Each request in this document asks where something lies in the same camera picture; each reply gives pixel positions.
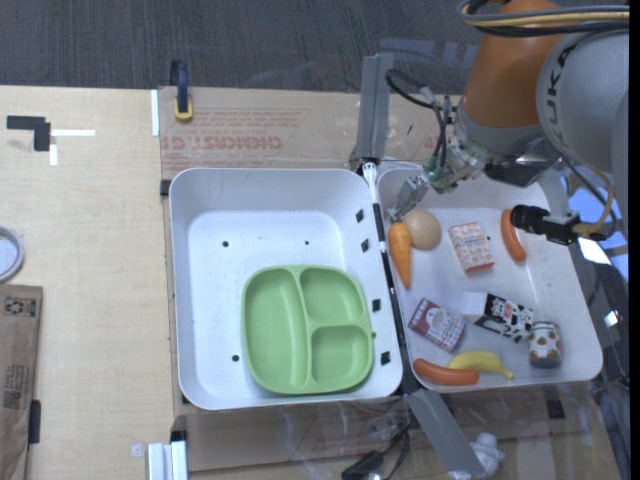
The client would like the black and white cow carton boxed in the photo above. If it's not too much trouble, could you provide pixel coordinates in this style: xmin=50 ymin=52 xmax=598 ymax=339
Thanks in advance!
xmin=459 ymin=291 xmax=535 ymax=344

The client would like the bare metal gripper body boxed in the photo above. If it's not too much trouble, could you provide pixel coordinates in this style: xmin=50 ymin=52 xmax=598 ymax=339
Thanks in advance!
xmin=423 ymin=135 xmax=490 ymax=193

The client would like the yellow banana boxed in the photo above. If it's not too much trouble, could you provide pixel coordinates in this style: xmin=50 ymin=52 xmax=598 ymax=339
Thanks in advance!
xmin=446 ymin=349 xmax=515 ymax=381

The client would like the brown paper bag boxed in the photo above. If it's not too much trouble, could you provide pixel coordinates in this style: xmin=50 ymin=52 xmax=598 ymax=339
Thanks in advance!
xmin=0 ymin=283 xmax=44 ymax=480

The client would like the white plastic tray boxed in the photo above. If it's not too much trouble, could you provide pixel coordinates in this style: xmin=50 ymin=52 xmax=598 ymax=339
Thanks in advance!
xmin=168 ymin=167 xmax=404 ymax=411
xmin=375 ymin=167 xmax=605 ymax=394

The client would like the white crumpled paper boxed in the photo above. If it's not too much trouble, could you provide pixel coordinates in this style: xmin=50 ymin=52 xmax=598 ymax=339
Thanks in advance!
xmin=468 ymin=431 xmax=506 ymax=475

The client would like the beige egg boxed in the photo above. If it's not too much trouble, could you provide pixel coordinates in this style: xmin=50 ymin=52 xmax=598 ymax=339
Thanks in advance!
xmin=402 ymin=209 xmax=443 ymax=251

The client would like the white ring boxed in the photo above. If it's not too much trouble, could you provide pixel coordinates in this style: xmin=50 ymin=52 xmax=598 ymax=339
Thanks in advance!
xmin=0 ymin=225 xmax=26 ymax=284

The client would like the brown cardboard board red print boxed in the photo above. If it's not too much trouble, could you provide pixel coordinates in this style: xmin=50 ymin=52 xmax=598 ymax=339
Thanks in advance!
xmin=157 ymin=86 xmax=617 ymax=474

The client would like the black cylinder on white bracket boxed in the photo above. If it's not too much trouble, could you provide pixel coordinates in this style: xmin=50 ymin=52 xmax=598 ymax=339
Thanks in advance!
xmin=509 ymin=167 xmax=582 ymax=246

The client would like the red and white packet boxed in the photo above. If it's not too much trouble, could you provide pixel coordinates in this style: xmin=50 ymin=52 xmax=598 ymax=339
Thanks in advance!
xmin=407 ymin=297 xmax=467 ymax=353

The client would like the orange and white carton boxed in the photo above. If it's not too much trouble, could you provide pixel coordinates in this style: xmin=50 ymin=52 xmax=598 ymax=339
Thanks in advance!
xmin=447 ymin=221 xmax=496 ymax=275

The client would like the green divided plate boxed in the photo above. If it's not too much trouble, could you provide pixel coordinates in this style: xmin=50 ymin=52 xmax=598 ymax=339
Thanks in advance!
xmin=241 ymin=264 xmax=375 ymax=396

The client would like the orange sausage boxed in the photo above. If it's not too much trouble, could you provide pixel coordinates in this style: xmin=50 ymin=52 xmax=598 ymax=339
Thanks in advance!
xmin=412 ymin=357 xmax=480 ymax=387
xmin=500 ymin=208 xmax=528 ymax=263

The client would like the orange carrot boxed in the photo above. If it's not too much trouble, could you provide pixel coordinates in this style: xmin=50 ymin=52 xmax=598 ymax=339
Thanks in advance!
xmin=387 ymin=221 xmax=413 ymax=289

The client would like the white can with orange print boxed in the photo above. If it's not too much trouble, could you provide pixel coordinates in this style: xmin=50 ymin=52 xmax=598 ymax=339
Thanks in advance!
xmin=528 ymin=321 xmax=563 ymax=369

